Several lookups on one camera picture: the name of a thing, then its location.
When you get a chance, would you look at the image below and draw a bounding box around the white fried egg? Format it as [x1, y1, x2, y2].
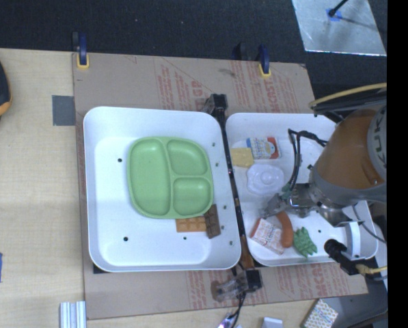
[245, 163, 285, 195]

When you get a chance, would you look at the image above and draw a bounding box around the white and orange packet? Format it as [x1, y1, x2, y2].
[249, 217, 285, 256]

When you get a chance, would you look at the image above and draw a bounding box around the white plastic tray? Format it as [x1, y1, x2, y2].
[224, 111, 379, 268]
[83, 105, 243, 273]

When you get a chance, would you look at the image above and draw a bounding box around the black cylinder on white bracket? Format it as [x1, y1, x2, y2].
[323, 219, 366, 276]

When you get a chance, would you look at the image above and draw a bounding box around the orange sausage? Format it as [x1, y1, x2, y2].
[275, 210, 295, 249]

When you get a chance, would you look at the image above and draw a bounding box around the yellow cheese slice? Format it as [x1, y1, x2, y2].
[230, 146, 256, 169]

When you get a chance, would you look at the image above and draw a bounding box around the thin black and white rod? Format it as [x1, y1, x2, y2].
[214, 107, 256, 270]

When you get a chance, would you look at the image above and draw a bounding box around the brown cardboard board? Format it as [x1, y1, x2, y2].
[71, 52, 370, 321]

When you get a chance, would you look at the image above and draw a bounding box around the green lettuce leaf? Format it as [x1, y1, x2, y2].
[293, 226, 318, 259]

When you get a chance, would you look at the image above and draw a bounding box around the green divided plate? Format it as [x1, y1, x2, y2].
[126, 135, 215, 219]

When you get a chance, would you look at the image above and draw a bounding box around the black block with wires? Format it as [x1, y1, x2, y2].
[202, 93, 230, 114]
[210, 268, 264, 302]

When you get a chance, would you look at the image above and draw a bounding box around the brown chocolate bar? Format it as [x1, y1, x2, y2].
[203, 203, 223, 240]

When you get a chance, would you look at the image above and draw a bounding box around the white and red packet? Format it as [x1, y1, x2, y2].
[245, 136, 282, 161]

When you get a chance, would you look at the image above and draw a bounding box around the small white box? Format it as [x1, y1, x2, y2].
[260, 316, 284, 328]

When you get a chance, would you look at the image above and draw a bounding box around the yellow patterned carton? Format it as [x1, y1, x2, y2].
[300, 299, 340, 328]

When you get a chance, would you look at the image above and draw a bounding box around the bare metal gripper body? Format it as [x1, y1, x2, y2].
[281, 182, 345, 228]

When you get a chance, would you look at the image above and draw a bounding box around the orange waffle biscuit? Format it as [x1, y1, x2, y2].
[175, 216, 208, 234]

